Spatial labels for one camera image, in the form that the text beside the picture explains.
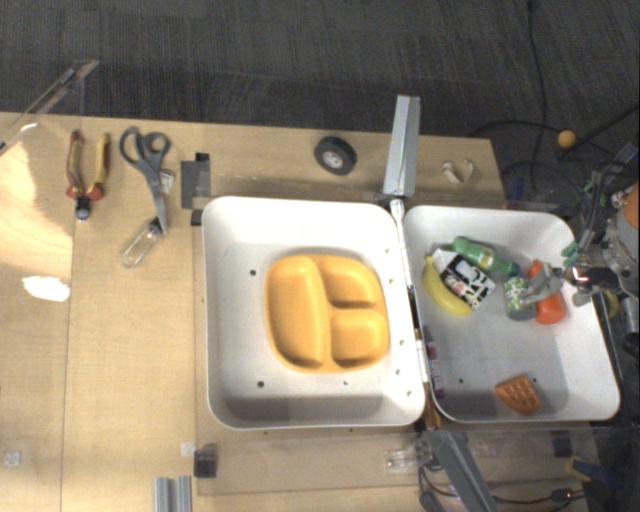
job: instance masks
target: wire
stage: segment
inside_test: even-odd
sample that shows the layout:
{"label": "wire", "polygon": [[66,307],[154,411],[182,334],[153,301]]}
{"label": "wire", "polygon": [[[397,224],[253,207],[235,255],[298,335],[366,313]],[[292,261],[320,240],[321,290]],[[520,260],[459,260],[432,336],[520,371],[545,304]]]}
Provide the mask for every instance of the wire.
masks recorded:
{"label": "wire", "polygon": [[[560,133],[561,131],[563,131],[562,128],[557,128],[555,126],[549,126],[546,124],[542,124],[542,123],[537,123],[535,121],[524,121],[522,119],[500,119],[498,121],[490,121],[488,123],[485,123],[481,126],[479,126],[478,128],[476,128],[475,130],[469,132],[467,134],[467,137],[477,137],[479,133],[485,131],[485,130],[489,130],[491,128],[495,128],[496,126],[500,126],[500,125],[504,125],[504,124],[516,124],[516,125],[522,125],[522,126],[531,126],[534,128],[542,128],[544,130],[548,130],[550,132],[554,132],[554,133]],[[600,144],[597,144],[593,141],[587,140],[585,141],[585,144],[589,144],[591,147],[598,149],[599,151],[602,151],[603,153],[605,153],[606,155],[610,156],[611,158],[614,158],[615,155],[612,151],[609,151],[607,148],[601,146]]]}
{"label": "wire", "polygon": [[623,112],[621,112],[620,114],[615,116],[613,119],[602,123],[600,126],[594,128],[593,130],[591,130],[586,135],[580,137],[580,139],[573,146],[571,146],[569,149],[567,149],[562,154],[560,159],[563,159],[565,156],[567,156],[572,151],[575,151],[576,149],[578,149],[583,144],[589,143],[591,141],[591,139],[594,139],[595,137],[600,135],[602,132],[604,132],[604,131],[608,130],[609,128],[611,128],[613,125],[615,125],[615,124],[619,123],[620,121],[624,120],[625,118],[627,118],[628,116],[630,116],[631,114],[636,112],[638,110],[638,108],[639,108],[638,103],[634,103],[633,105],[631,105],[630,107],[625,109]]}
{"label": "wire", "polygon": [[[428,492],[432,491],[435,494],[439,495],[439,496],[444,496],[447,498],[456,498],[456,499],[460,499],[460,496],[458,496],[458,494],[449,492],[449,491],[444,491],[442,489],[440,489],[439,487],[437,487],[433,482],[431,482],[431,480],[429,480],[429,476],[428,476],[428,469],[426,466],[421,466],[420,470],[418,472],[418,484],[420,486],[420,495],[424,495],[427,494]],[[500,496],[492,496],[492,498],[495,500],[495,502],[497,504],[504,504],[504,505],[539,505],[541,503],[545,503],[547,501],[554,501],[555,498],[555,494],[557,494],[558,492],[561,493],[566,493],[568,495],[567,501],[562,503],[559,507],[556,507],[552,510],[549,510],[547,512],[558,512],[560,510],[564,510],[565,508],[567,508],[569,505],[571,505],[571,503],[573,503],[574,501],[578,501],[580,499],[583,499],[584,496],[584,491],[582,489],[579,489],[577,491],[574,491],[572,489],[557,489],[556,491],[553,491],[551,494],[549,494],[549,496],[545,496],[543,498],[536,498],[536,499],[532,499],[532,500],[512,500],[512,499],[507,499],[507,498],[501,498]]]}
{"label": "wire", "polygon": [[565,503],[563,503],[562,505],[556,507],[556,508],[552,508],[551,510],[547,510],[546,512],[560,512],[561,510],[564,510],[565,508],[570,507],[573,503],[575,503],[578,500],[582,500],[584,499],[585,496],[584,494],[577,496],[575,498],[571,498],[569,500],[567,500]]}
{"label": "wire", "polygon": [[[540,87],[540,97],[542,99],[542,122],[540,123],[542,126],[547,124],[547,90],[544,83],[544,76],[542,74],[542,68],[540,67],[540,58],[538,57],[538,48],[536,46],[535,37],[533,35],[533,0],[529,0],[527,2],[527,25],[528,25],[528,33],[529,33],[529,43],[531,44],[531,53],[533,53],[533,60],[536,65],[536,72],[538,74],[538,84]],[[534,171],[536,167],[536,162],[538,160],[538,155],[540,154],[540,149],[542,147],[542,138],[544,137],[544,128],[541,127],[538,132],[538,137],[536,138],[536,144],[533,148],[533,156],[531,157],[531,165],[529,166],[529,180],[531,181],[531,188],[535,192],[537,190],[535,181],[534,181]]]}
{"label": "wire", "polygon": [[[529,164],[530,162],[531,160],[519,160],[517,162],[513,162],[509,164],[507,167],[505,167],[504,169],[502,169],[500,171],[500,175],[508,174],[512,172],[514,169],[518,168],[519,166]],[[556,168],[554,168],[550,164],[544,164],[542,162],[538,162],[537,165],[554,171],[556,173],[556,176],[560,177],[563,181],[565,181],[569,185],[569,187],[571,187],[571,191],[576,196],[577,200],[582,201],[582,192],[578,189],[575,183],[573,183],[569,179],[569,177],[565,173],[558,171]]]}

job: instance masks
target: toy banana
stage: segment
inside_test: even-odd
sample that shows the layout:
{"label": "toy banana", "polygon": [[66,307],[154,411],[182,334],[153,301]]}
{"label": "toy banana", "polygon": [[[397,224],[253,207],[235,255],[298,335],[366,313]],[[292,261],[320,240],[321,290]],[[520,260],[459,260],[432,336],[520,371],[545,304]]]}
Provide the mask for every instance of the toy banana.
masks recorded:
{"label": "toy banana", "polygon": [[467,316],[471,314],[471,306],[454,294],[442,282],[438,271],[433,266],[433,258],[427,256],[422,272],[422,285],[436,303],[436,306],[455,316]]}

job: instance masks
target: pliers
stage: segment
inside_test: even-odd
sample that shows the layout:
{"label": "pliers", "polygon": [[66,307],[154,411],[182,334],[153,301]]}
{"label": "pliers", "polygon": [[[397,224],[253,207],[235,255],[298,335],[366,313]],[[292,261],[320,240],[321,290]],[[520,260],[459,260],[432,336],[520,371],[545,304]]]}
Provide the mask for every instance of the pliers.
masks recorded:
{"label": "pliers", "polygon": [[67,179],[69,187],[67,196],[76,201],[76,217],[85,221],[89,217],[91,202],[100,201],[104,197],[103,185],[107,181],[109,170],[109,148],[111,139],[105,133],[98,144],[96,174],[85,192],[80,174],[80,154],[82,151],[82,135],[79,130],[74,130],[69,143],[69,155],[67,156]]}

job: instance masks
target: white tray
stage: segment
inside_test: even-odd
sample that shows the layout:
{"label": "white tray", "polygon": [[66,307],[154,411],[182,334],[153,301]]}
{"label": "white tray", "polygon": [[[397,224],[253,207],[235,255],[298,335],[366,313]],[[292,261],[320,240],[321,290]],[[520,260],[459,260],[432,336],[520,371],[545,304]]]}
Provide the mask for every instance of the white tray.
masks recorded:
{"label": "white tray", "polygon": [[[424,386],[394,221],[371,204],[222,197],[203,212],[208,401],[237,429],[401,426],[424,409]],[[269,346],[264,280],[278,259],[351,256],[378,275],[390,350],[359,371],[311,374]]]}
{"label": "white tray", "polygon": [[[554,326],[516,322],[505,314],[502,286],[469,317],[444,313],[420,285],[424,257],[456,236],[489,243],[526,270],[534,258],[562,266],[561,251],[573,241],[569,227],[547,213],[418,206],[405,217],[420,321],[437,345],[444,383],[439,409],[459,422],[605,420],[620,395],[593,304],[577,308],[575,289],[562,295],[568,315]],[[525,374],[541,409],[519,415],[495,396],[498,382]]]}

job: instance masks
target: green bottle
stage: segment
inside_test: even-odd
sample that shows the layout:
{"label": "green bottle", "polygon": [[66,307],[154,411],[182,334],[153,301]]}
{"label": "green bottle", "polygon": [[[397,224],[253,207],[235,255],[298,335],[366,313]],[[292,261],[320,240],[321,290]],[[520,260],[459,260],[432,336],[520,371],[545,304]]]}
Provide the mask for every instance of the green bottle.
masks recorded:
{"label": "green bottle", "polygon": [[453,241],[453,250],[487,272],[504,272],[510,276],[518,275],[520,272],[517,263],[502,259],[491,247],[470,242],[463,236],[458,236]]}

